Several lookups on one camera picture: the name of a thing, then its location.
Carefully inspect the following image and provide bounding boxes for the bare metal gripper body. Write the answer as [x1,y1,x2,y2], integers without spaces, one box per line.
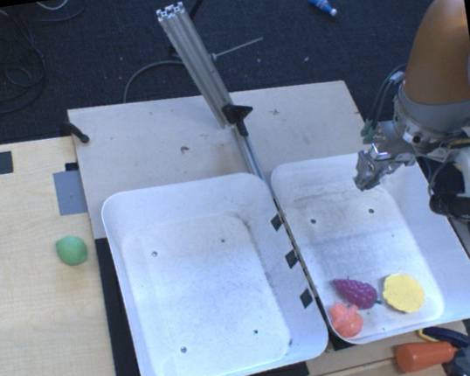
[367,112,456,176]

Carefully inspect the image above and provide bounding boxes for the white plastic tray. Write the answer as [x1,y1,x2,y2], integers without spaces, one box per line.
[266,133,470,356]
[97,162,335,376]

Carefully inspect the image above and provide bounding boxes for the thin black and white rod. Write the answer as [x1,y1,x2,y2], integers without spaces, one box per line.
[232,114,330,343]

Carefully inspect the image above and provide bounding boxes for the purple grapes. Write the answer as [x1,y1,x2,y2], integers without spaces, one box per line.
[332,272,383,315]

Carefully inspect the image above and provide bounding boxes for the yellow round biscuit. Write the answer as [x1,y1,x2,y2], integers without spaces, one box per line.
[379,269,429,318]

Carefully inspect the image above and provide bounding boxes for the orange toy fruit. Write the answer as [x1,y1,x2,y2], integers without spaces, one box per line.
[327,298,367,342]

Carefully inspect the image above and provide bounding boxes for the blue and silver small bottle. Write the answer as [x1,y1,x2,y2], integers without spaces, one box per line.
[307,0,340,21]

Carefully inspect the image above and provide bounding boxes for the pale wood board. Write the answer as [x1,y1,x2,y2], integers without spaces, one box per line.
[67,61,390,242]

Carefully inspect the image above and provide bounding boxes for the green lime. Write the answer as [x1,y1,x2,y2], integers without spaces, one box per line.
[53,232,91,269]

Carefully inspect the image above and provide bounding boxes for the black cylinder on white bracket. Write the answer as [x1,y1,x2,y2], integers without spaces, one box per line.
[420,144,470,228]

